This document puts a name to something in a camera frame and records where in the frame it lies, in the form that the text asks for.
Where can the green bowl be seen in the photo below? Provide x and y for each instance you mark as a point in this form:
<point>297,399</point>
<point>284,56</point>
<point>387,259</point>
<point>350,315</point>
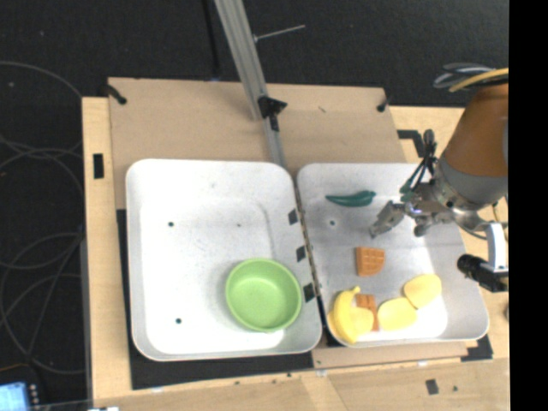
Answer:
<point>263,296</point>

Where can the white plastic tray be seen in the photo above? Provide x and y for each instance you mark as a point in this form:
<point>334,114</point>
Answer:
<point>192,251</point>
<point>419,255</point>

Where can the yellow banana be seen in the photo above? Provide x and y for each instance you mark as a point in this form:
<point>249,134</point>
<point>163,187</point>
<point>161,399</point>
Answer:
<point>342,311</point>

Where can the orange waffle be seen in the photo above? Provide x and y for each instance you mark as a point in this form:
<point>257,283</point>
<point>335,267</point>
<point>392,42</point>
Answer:
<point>370,261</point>
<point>368,301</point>

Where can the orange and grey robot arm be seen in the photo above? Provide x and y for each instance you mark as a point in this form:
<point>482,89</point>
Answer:
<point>479,139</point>

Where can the black cylinder on white bracket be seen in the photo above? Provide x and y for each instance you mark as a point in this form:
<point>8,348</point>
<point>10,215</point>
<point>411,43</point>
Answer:
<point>484,270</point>

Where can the green chili pepper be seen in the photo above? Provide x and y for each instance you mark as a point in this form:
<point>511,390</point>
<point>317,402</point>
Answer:
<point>351,199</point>

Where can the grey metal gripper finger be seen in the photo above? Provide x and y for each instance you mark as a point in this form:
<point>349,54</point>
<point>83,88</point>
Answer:
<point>421,228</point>
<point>387,218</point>

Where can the yellow potato chip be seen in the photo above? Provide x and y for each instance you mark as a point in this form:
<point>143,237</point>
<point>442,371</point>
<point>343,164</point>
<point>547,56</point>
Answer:
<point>364,319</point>
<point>423,290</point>
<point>396,315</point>

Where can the brown cardboard board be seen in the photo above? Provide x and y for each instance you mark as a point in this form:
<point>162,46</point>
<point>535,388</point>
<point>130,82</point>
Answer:
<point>192,122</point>

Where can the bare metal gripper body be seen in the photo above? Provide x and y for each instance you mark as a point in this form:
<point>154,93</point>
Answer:
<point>445,206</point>

